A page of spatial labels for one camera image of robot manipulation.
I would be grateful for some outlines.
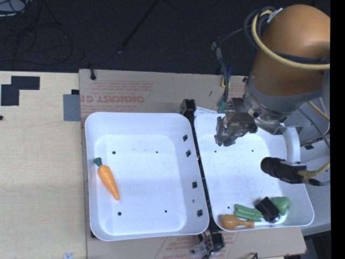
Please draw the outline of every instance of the zip tie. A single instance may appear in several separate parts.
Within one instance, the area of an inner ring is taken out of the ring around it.
[[[276,16],[280,11],[282,11],[282,8],[273,11],[273,12],[270,14],[270,16],[269,16],[269,18],[268,18],[268,20],[267,20],[267,23],[271,22],[271,20],[273,19],[273,17]]]

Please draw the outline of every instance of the white plastic tray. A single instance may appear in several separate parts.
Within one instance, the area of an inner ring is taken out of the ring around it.
[[[208,208],[190,123],[177,113],[96,112],[86,119],[89,214],[104,241],[199,234]],[[102,158],[120,200],[102,184]]]
[[[224,230],[220,219],[233,214],[234,205],[250,208],[268,196],[286,196],[290,207],[274,224],[255,222],[253,228],[238,226],[231,231],[274,227],[307,226],[313,222],[314,211],[304,184],[289,184],[265,174],[261,160],[267,156],[286,158],[286,144],[282,135],[271,135],[261,129],[237,138],[229,147],[215,142],[217,117],[223,114],[201,114],[195,119],[195,129],[205,180],[215,222]]]

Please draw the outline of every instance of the orange carrot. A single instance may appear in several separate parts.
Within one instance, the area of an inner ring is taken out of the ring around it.
[[[103,182],[103,184],[107,187],[109,192],[113,194],[113,196],[119,200],[120,195],[118,191],[118,187],[116,186],[115,179],[113,177],[112,171],[110,170],[109,166],[102,164],[101,158],[96,158],[93,162],[96,163],[98,168],[98,175]]]

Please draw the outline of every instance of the light wood surface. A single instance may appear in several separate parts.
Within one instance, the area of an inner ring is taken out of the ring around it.
[[[0,106],[0,258],[86,258],[80,122],[63,116],[78,74],[0,72],[0,84],[11,76],[40,76],[40,90]]]

